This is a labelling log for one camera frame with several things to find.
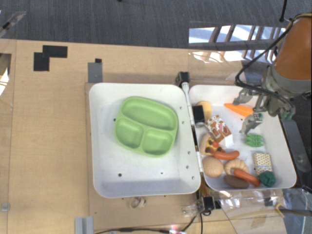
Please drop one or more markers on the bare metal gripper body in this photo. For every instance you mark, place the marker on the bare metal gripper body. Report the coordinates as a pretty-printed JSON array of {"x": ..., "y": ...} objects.
[{"x": 274, "y": 105}]

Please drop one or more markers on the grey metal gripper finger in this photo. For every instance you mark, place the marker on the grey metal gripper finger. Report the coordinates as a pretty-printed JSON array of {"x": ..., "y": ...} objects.
[
  {"x": 243, "y": 97},
  {"x": 251, "y": 123}
]

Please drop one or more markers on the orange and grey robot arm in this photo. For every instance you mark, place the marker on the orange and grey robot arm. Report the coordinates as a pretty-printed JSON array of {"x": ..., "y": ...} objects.
[{"x": 293, "y": 50}]

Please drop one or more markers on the orange carrot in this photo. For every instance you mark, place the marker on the orange carrot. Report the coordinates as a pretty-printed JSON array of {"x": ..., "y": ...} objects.
[{"x": 240, "y": 109}]

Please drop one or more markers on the green pea pods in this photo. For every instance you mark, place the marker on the green pea pods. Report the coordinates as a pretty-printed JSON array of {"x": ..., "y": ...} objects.
[{"x": 254, "y": 140}]

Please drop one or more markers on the white plastic tray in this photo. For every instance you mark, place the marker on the white plastic tray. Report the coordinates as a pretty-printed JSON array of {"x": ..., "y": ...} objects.
[
  {"x": 278, "y": 135},
  {"x": 146, "y": 174}
]

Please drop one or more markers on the yellow bread bun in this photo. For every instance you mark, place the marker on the yellow bread bun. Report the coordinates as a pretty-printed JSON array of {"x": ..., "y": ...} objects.
[{"x": 206, "y": 107}]

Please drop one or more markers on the red sausage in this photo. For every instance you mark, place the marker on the red sausage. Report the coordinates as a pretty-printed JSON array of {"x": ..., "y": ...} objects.
[
  {"x": 226, "y": 155},
  {"x": 247, "y": 177}
]

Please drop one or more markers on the yellow patterned packet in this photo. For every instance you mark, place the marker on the yellow patterned packet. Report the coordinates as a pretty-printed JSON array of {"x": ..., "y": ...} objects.
[{"x": 262, "y": 163}]

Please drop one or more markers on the beige croissant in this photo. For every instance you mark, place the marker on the beige croissant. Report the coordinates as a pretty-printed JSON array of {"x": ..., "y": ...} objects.
[{"x": 237, "y": 164}]

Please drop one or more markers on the pizza slice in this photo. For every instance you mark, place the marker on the pizza slice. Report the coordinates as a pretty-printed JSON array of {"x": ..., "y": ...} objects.
[{"x": 208, "y": 145}]

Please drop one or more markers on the black rectangular block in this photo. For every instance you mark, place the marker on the black rectangular block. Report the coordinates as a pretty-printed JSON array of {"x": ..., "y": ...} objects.
[{"x": 198, "y": 113}]

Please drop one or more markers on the thin black and white rod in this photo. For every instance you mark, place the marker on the thin black and white rod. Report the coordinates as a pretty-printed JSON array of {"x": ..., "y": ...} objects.
[{"x": 187, "y": 95}]

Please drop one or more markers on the green broccoli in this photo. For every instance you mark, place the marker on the green broccoli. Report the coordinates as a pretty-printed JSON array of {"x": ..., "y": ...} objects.
[{"x": 267, "y": 179}]

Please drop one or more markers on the round beige bread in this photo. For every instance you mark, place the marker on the round beige bread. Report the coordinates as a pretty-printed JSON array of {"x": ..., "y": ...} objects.
[{"x": 212, "y": 167}]

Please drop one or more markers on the brown oval biscuit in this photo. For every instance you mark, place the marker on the brown oval biscuit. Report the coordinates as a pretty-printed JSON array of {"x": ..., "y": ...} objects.
[{"x": 236, "y": 182}]

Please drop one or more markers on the green divided plate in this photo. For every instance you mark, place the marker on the green divided plate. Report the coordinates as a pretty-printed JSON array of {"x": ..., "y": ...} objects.
[{"x": 146, "y": 125}]

